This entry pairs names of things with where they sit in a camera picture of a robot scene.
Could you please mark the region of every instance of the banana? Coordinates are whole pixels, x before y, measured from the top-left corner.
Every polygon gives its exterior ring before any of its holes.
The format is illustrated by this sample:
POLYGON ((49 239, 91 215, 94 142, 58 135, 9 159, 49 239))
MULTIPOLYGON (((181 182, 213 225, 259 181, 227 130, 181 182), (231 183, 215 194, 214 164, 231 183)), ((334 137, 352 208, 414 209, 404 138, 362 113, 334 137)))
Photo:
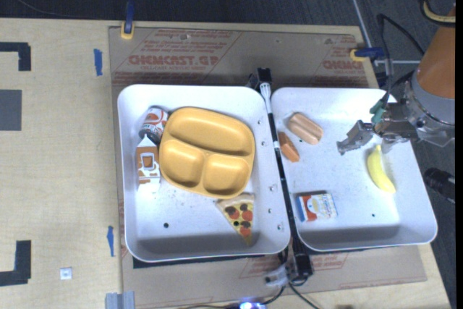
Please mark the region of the banana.
POLYGON ((380 190, 389 193, 395 193, 396 188, 394 184, 386 175, 383 170, 383 164, 381 163, 381 146, 377 145, 367 158, 367 168, 370 173, 372 181, 378 186, 380 190))

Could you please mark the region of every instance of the black cable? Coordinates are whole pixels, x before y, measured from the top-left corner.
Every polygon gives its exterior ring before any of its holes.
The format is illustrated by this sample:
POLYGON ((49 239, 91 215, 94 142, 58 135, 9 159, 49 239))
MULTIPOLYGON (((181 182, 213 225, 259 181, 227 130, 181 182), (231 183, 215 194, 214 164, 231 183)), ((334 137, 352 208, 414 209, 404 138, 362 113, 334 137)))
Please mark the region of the black cable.
POLYGON ((294 287, 300 287, 300 286, 303 286, 305 284, 305 282, 307 282, 307 280, 309 279, 309 277, 305 277, 304 279, 302 280, 296 280, 296 279, 293 279, 291 281, 291 284, 294 286, 294 287))
POLYGON ((187 306, 184 309, 200 309, 200 308, 225 309, 227 307, 228 306, 215 306, 215 305, 199 304, 199 305, 187 306))
POLYGON ((381 41, 383 42, 384 54, 386 56, 386 63, 387 63, 386 69, 388 70, 387 71, 387 73, 388 73, 387 74, 387 82, 386 82, 386 84, 387 84, 386 93, 384 94, 384 96, 380 100, 381 103, 382 103, 382 108, 386 109, 386 105, 388 103, 389 96, 391 95, 392 88, 394 86, 404 82, 405 80, 407 80, 409 77, 412 76, 412 73, 406 74, 405 76, 402 76, 400 79, 398 79, 394 84, 392 83, 394 73, 392 71, 391 55, 389 53, 389 49, 388 49, 386 40, 384 38, 384 20, 388 21, 391 25, 393 25, 395 28, 397 28, 397 30, 399 30, 401 33, 403 33, 412 42, 412 44, 421 53, 421 55, 423 55, 425 53, 425 51, 423 50, 423 48, 421 48, 421 45, 415 40, 415 38, 413 38, 413 36, 407 30, 405 30, 401 25, 399 25, 397 22, 393 21, 391 18, 387 17, 386 15, 384 15, 382 13, 379 13, 379 14, 376 15, 376 20, 378 21, 378 25, 379 25, 379 28, 380 28, 380 37, 381 37, 381 41))
POLYGON ((302 296, 302 294, 297 291, 295 288, 294 288, 294 285, 293 284, 289 284, 289 288, 292 289, 294 291, 294 293, 300 297, 300 299, 304 300, 308 305, 310 305, 310 307, 312 307, 313 309, 320 309, 317 305, 315 305, 313 302, 311 302, 310 300, 308 300, 306 297, 302 296))
POLYGON ((278 298, 281 296, 281 294, 283 293, 283 291, 284 291, 285 288, 286 288, 286 286, 283 286, 283 287, 280 289, 280 291, 278 292, 278 294, 276 294, 275 296, 273 296, 271 299, 268 299, 267 301, 262 302, 261 304, 262 304, 262 305, 268 305, 268 304, 270 304, 271 302, 274 302, 276 299, 278 299, 278 298))
POLYGON ((41 14, 47 14, 47 15, 50 15, 50 16, 63 17, 63 18, 72 18, 72 19, 77 18, 79 20, 100 20, 100 19, 94 18, 94 17, 82 17, 82 16, 76 16, 74 14, 62 14, 62 13, 48 12, 48 11, 44 11, 42 9, 36 8, 33 5, 30 5, 29 3, 26 3, 24 0, 16 0, 16 1, 18 1, 22 5, 26 6, 27 8, 33 10, 34 12, 41 13, 41 14))
POLYGON ((388 21, 391 25, 393 25, 397 30, 403 33, 412 42, 414 47, 421 53, 421 55, 425 53, 425 51, 423 50, 421 45, 415 40, 415 38, 413 38, 413 36, 407 30, 405 30, 401 25, 399 25, 397 22, 395 22, 394 20, 392 20, 391 18, 389 18, 383 13, 378 14, 376 16, 376 19, 378 23, 380 24, 380 27, 384 27, 384 20, 388 21))

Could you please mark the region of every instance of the blue clamp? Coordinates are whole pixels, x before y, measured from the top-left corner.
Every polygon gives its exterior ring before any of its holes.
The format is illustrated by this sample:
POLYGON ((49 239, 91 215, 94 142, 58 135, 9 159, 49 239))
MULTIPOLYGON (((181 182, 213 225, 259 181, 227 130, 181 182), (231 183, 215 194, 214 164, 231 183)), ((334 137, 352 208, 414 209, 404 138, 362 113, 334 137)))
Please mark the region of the blue clamp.
POLYGON ((132 39, 135 31, 135 26, 133 25, 133 17, 135 14, 135 5, 133 1, 129 0, 127 2, 127 7, 125 9, 125 21, 122 23, 121 27, 121 37, 123 39, 132 39))
POLYGON ((373 48, 357 49, 354 52, 356 57, 370 58, 372 60, 381 59, 385 56, 383 49, 380 46, 373 48))

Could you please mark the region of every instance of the soda can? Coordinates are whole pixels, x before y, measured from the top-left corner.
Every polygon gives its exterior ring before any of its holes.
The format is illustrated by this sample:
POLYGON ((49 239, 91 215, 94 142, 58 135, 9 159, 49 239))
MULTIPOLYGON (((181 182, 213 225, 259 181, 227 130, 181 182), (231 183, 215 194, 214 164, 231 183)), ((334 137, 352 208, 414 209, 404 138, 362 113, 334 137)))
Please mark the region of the soda can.
POLYGON ((166 126, 169 115, 159 107, 150 107, 138 135, 144 138, 145 135, 156 145, 161 142, 161 136, 166 126))

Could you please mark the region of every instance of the toy pizza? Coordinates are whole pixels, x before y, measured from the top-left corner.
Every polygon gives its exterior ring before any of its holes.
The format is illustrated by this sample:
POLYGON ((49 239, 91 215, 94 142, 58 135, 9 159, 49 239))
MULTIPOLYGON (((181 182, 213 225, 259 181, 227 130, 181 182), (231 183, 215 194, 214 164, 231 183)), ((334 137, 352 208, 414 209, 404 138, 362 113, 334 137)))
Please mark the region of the toy pizza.
POLYGON ((220 200, 216 205, 246 244, 251 245, 254 195, 242 193, 235 198, 220 200))

